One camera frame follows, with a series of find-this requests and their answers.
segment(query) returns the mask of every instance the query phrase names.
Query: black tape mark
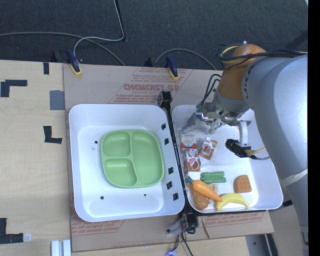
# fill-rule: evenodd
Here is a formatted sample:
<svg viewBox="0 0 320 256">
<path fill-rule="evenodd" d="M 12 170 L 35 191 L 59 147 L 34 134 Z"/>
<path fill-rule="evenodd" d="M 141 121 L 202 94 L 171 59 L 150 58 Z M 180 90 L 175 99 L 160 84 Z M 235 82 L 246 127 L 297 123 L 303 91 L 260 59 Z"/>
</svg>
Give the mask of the black tape mark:
<svg viewBox="0 0 320 256">
<path fill-rule="evenodd" d="M 7 98 L 9 97 L 10 86 L 5 82 L 1 82 L 0 84 L 0 97 Z"/>
<path fill-rule="evenodd" d="M 44 142 L 47 143 L 62 143 L 62 138 L 52 138 L 52 127 L 51 126 L 43 126 L 44 131 Z"/>
<path fill-rule="evenodd" d="M 49 63 L 48 62 L 43 63 L 43 74 L 49 75 Z"/>
<path fill-rule="evenodd" d="M 7 218 L 0 218 L 0 245 L 15 244 L 24 241 L 24 234 L 6 234 Z"/>
<path fill-rule="evenodd" d="M 5 84 L 9 86 L 27 86 L 28 80 L 5 80 Z"/>
<path fill-rule="evenodd" d="M 24 241 L 24 234 L 5 234 L 0 236 L 0 244 L 16 244 Z"/>
<path fill-rule="evenodd" d="M 7 98 L 10 93 L 10 86 L 26 87 L 28 85 L 27 80 L 5 80 L 0 84 L 0 97 Z"/>
<path fill-rule="evenodd" d="M 65 93 L 61 90 L 49 91 L 50 110 L 65 110 Z"/>
<path fill-rule="evenodd" d="M 0 218 L 0 236 L 6 234 L 7 218 Z"/>
</svg>

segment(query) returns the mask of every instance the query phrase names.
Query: white cable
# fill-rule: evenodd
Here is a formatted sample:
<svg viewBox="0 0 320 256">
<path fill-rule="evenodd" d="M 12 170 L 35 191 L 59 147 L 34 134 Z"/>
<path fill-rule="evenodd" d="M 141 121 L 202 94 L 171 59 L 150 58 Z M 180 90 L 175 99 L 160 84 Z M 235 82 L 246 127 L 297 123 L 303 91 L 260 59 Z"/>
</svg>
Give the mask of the white cable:
<svg viewBox="0 0 320 256">
<path fill-rule="evenodd" d="M 305 175 L 308 174 L 308 168 L 304 169 L 302 172 L 299 172 L 297 174 L 290 175 L 289 177 L 286 177 L 281 180 L 281 183 L 287 187 L 291 185 L 292 183 L 297 182 L 298 180 L 302 179 Z"/>
<path fill-rule="evenodd" d="M 0 37 L 19 36 L 19 35 L 54 35 L 54 36 L 67 36 L 67 37 L 81 38 L 81 39 L 83 38 L 82 36 L 77 35 L 77 34 L 70 34 L 70 33 L 63 33 L 63 32 L 47 32 L 47 31 L 26 31 L 26 32 L 3 33 L 3 34 L 0 34 Z M 119 59 L 112 51 L 110 51 L 106 47 L 104 47 L 101 44 L 99 44 L 95 41 L 92 41 L 90 39 L 86 39 L 86 40 L 89 41 L 90 43 L 93 43 L 93 44 L 99 46 L 100 48 L 106 50 L 113 57 L 115 57 L 118 60 L 118 62 L 120 62 L 123 66 L 126 65 L 123 63 L 123 61 L 121 59 Z"/>
<path fill-rule="evenodd" d="M 184 51 L 184 52 L 187 52 L 187 53 L 191 53 L 191 54 L 197 55 L 198 57 L 203 59 L 205 62 L 207 62 L 214 70 L 217 70 L 216 67 L 209 60 L 207 60 L 205 57 L 203 57 L 202 55 L 200 55 L 199 53 L 197 53 L 197 52 L 195 52 L 193 50 L 184 49 L 184 48 L 173 48 L 173 49 L 170 49 L 170 50 L 166 50 L 165 52 L 161 53 L 161 55 L 155 60 L 154 63 L 156 64 L 163 55 L 165 55 L 167 53 L 170 53 L 170 52 L 174 52 L 174 51 Z"/>
<path fill-rule="evenodd" d="M 83 37 L 78 42 L 76 42 L 76 44 L 73 47 L 73 55 L 74 56 L 76 56 L 76 48 L 77 48 L 78 44 L 81 43 L 83 40 L 96 39 L 96 40 L 102 40 L 102 41 L 108 41 L 108 42 L 120 42 L 125 38 L 125 32 L 124 32 L 124 28 L 123 28 L 122 23 L 121 23 L 120 14 L 118 12 L 116 0 L 113 0 L 113 3 L 114 3 L 114 6 L 115 6 L 116 15 L 117 15 L 118 20 L 119 20 L 122 37 L 119 38 L 119 39 L 108 39 L 108 38 L 102 38 L 102 37 L 97 37 L 97 36 L 86 36 L 86 37 Z"/>
</svg>

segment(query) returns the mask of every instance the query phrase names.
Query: small box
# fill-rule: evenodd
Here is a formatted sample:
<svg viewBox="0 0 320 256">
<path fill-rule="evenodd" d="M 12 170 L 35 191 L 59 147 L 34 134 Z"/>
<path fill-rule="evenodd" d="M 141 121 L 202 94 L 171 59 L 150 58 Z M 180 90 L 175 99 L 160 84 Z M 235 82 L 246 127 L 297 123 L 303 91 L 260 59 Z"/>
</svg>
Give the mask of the small box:
<svg viewBox="0 0 320 256">
<path fill-rule="evenodd" d="M 185 149 L 182 152 L 183 159 L 183 173 L 187 175 L 188 172 L 199 172 L 200 171 L 200 159 L 197 149 Z"/>
<path fill-rule="evenodd" d="M 189 133 L 183 133 L 180 135 L 181 143 L 180 143 L 180 150 L 181 153 L 185 150 L 189 149 L 197 149 L 197 142 L 196 142 L 196 136 L 194 132 Z"/>
<path fill-rule="evenodd" d="M 210 162 L 217 143 L 218 142 L 216 140 L 211 139 L 210 137 L 205 137 L 199 152 L 199 158 L 202 165 Z"/>
</svg>

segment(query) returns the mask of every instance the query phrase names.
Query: green plate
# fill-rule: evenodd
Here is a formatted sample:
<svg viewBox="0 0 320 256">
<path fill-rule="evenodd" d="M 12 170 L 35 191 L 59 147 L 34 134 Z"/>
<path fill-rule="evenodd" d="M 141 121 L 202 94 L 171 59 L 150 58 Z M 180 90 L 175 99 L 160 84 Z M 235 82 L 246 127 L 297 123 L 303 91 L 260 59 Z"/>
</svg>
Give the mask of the green plate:
<svg viewBox="0 0 320 256">
<path fill-rule="evenodd" d="M 120 188 L 143 188 L 159 183 L 165 174 L 159 141 L 146 130 L 123 129 L 101 139 L 101 158 L 106 179 Z"/>
</svg>

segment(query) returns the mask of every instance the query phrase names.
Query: wooden surface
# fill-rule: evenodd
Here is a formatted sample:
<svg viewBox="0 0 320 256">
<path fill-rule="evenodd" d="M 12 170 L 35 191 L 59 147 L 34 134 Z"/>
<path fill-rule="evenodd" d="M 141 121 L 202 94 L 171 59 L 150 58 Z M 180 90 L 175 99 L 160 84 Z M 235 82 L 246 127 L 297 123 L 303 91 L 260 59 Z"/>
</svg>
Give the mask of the wooden surface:
<svg viewBox="0 0 320 256">
<path fill-rule="evenodd" d="M 0 244 L 0 255 L 50 255 L 53 240 L 70 239 L 69 190 L 64 110 L 50 110 L 49 92 L 64 90 L 63 65 L 0 60 L 0 81 L 27 80 L 0 97 L 0 218 L 7 234 L 31 234 L 32 240 Z M 61 144 L 45 143 L 43 126 Z M 248 256 L 244 237 L 189 241 L 194 255 Z M 77 252 L 75 256 L 164 256 L 173 244 Z M 178 256 L 187 256 L 181 242 Z"/>
</svg>

